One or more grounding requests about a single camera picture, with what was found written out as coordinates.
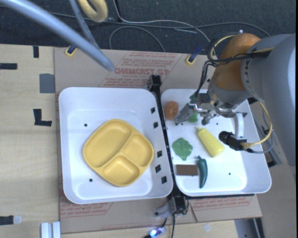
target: white plastic surface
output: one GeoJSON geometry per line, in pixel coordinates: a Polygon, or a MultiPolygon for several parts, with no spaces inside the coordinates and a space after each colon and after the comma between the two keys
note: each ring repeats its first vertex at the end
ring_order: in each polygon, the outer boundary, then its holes
{"type": "Polygon", "coordinates": [[[63,188],[70,201],[87,204],[170,194],[173,181],[158,108],[151,92],[135,88],[71,87],[60,93],[59,109],[63,188]],[[87,139],[110,119],[122,119],[131,124],[154,148],[151,165],[137,181],[126,187],[116,187],[102,179],[82,155],[87,139]]]}
{"type": "MultiPolygon", "coordinates": [[[[176,101],[179,104],[180,112],[195,91],[194,89],[166,90],[161,97],[162,106],[164,107],[169,101],[176,101]]],[[[244,136],[248,142],[258,141],[259,137],[247,101],[243,102],[235,111],[247,112],[247,116],[244,118],[244,136]]],[[[185,121],[175,125],[172,120],[165,121],[173,165],[196,164],[197,157],[200,155],[201,158],[206,159],[208,166],[208,177],[202,188],[199,188],[199,176],[176,175],[178,188],[188,196],[264,193],[269,190],[271,177],[264,154],[235,151],[224,145],[225,150],[217,157],[212,157],[197,136],[197,126],[207,128],[216,138],[221,131],[234,133],[234,119],[215,117],[206,126],[201,125],[201,120],[202,118],[198,115],[198,121],[195,123],[185,121]],[[180,137],[193,146],[192,153],[186,161],[177,156],[172,149],[172,143],[180,137]]],[[[260,145],[254,146],[252,149],[262,150],[260,145]]]]}

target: black cable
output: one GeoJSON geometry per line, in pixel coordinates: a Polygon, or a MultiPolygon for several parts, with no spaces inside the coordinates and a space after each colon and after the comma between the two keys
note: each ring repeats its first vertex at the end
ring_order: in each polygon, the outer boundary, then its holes
{"type": "Polygon", "coordinates": [[[163,222],[161,228],[163,228],[163,227],[165,226],[165,223],[167,222],[167,219],[168,219],[168,218],[165,218],[165,220],[164,220],[164,222],[163,222]]]}
{"type": "MultiPolygon", "coordinates": [[[[75,16],[73,15],[68,15],[68,14],[62,14],[62,13],[57,13],[57,12],[50,12],[51,14],[54,14],[56,16],[60,16],[60,17],[69,17],[69,18],[73,18],[76,19],[75,16]]],[[[223,22],[223,23],[214,23],[214,24],[208,24],[208,25],[197,25],[197,26],[156,26],[156,25],[148,25],[148,24],[131,24],[131,23],[124,23],[124,22],[110,22],[110,21],[104,21],[102,24],[118,24],[118,25],[126,25],[126,26],[139,26],[139,27],[152,27],[152,28],[161,28],[161,29],[196,29],[196,28],[209,28],[209,27],[216,27],[216,26],[223,26],[223,25],[246,25],[246,26],[250,26],[252,28],[255,28],[259,31],[261,31],[262,33],[264,33],[266,36],[270,36],[270,34],[268,32],[266,32],[264,29],[254,25],[254,24],[250,24],[250,23],[246,23],[246,22],[239,22],[239,21],[232,21],[232,22],[223,22]]]]}
{"type": "Polygon", "coordinates": [[[147,31],[147,30],[145,30],[145,29],[143,29],[143,28],[141,28],[141,27],[138,27],[138,26],[122,26],[122,27],[117,28],[116,30],[114,30],[114,31],[111,33],[111,35],[109,36],[109,48],[110,48],[110,49],[112,49],[111,39],[112,39],[113,35],[114,35],[116,32],[118,32],[119,30],[122,30],[122,29],[125,29],[125,28],[134,28],[134,29],[138,29],[138,30],[141,30],[141,31],[144,31],[144,32],[148,33],[151,37],[153,37],[153,38],[158,42],[158,44],[159,44],[159,46],[161,47],[162,51],[165,52],[165,49],[164,49],[162,43],[158,40],[158,38],[157,38],[155,35],[153,35],[151,32],[149,32],[149,31],[147,31]]]}
{"type": "Polygon", "coordinates": [[[171,238],[173,238],[173,234],[174,234],[174,227],[175,227],[175,214],[173,213],[173,225],[172,225],[172,233],[171,233],[171,238]]]}
{"type": "Polygon", "coordinates": [[[207,57],[208,60],[213,62],[213,63],[221,63],[221,64],[226,64],[229,63],[231,61],[235,61],[235,60],[244,60],[244,59],[252,59],[255,57],[266,57],[269,53],[270,50],[265,50],[265,51],[257,51],[256,49],[252,50],[250,53],[243,53],[243,54],[237,54],[233,57],[229,57],[229,58],[225,58],[225,59],[214,59],[212,58],[212,53],[215,52],[215,48],[216,46],[221,43],[222,41],[228,39],[228,38],[233,38],[237,35],[239,35],[240,33],[227,33],[224,36],[221,36],[220,38],[216,39],[216,40],[212,40],[209,47],[208,47],[208,52],[207,52],[207,57]]]}
{"type": "Polygon", "coordinates": [[[274,139],[273,139],[273,134],[271,135],[271,143],[270,143],[270,146],[266,149],[266,150],[263,150],[263,151],[254,151],[252,150],[251,148],[247,148],[246,151],[249,152],[249,153],[267,153],[269,151],[271,151],[274,147],[274,139]]]}
{"type": "Polygon", "coordinates": [[[204,82],[205,82],[205,80],[206,80],[206,77],[207,77],[207,74],[208,74],[208,67],[209,67],[210,65],[216,67],[216,65],[215,65],[213,62],[209,61],[209,60],[206,61],[206,62],[204,63],[204,65],[203,65],[203,69],[202,69],[202,75],[201,75],[200,83],[199,83],[198,89],[197,89],[197,90],[195,91],[195,93],[194,93],[194,96],[195,96],[195,97],[198,96],[199,91],[201,90],[201,88],[202,88],[202,86],[203,86],[203,84],[204,84],[204,82]]]}
{"type": "Polygon", "coordinates": [[[182,211],[182,214],[183,214],[183,215],[186,215],[186,214],[188,213],[188,211],[189,211],[189,207],[190,207],[190,203],[189,203],[189,200],[187,200],[187,207],[185,208],[184,211],[182,211]]]}

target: wooden table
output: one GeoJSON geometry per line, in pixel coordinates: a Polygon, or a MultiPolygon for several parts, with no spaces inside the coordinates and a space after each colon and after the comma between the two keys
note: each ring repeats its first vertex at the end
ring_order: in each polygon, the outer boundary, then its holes
{"type": "MultiPolygon", "coordinates": [[[[55,94],[40,93],[40,74],[54,74],[52,47],[0,45],[0,216],[21,216],[20,224],[0,226],[0,238],[39,237],[40,224],[59,221],[55,94]],[[34,125],[34,109],[51,126],[34,125]]],[[[237,238],[234,221],[176,225],[174,237],[237,238]]],[[[65,238],[142,238],[152,228],[62,235],[65,238]]],[[[172,227],[168,226],[170,237],[172,227]]]]}

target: black hole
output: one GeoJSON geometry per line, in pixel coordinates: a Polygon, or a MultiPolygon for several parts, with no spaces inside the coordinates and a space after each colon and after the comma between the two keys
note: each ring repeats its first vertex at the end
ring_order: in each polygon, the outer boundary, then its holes
{"type": "Polygon", "coordinates": [[[155,172],[158,173],[161,170],[161,165],[156,166],[155,172]]]}
{"type": "Polygon", "coordinates": [[[166,183],[166,182],[167,182],[167,177],[162,177],[162,178],[161,178],[161,182],[162,182],[162,184],[163,184],[163,183],[166,183]]]}

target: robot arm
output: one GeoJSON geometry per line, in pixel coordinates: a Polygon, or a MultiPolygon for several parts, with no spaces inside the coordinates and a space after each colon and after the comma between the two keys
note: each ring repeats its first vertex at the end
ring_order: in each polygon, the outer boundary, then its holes
{"type": "MultiPolygon", "coordinates": [[[[216,67],[208,91],[199,93],[198,89],[182,113],[198,112],[203,117],[202,124],[206,125],[218,115],[227,118],[236,116],[234,109],[240,103],[255,98],[265,103],[267,110],[264,110],[270,116],[288,163],[295,165],[296,34],[264,39],[247,33],[228,35],[211,45],[208,58],[209,64],[216,67]],[[227,37],[231,40],[220,58],[214,59],[214,48],[227,37]]],[[[180,113],[175,122],[183,119],[180,113]]],[[[222,133],[220,139],[225,142],[231,136],[234,135],[222,133]]],[[[236,145],[236,150],[243,149],[241,145],[246,145],[245,140],[236,145]]]]}

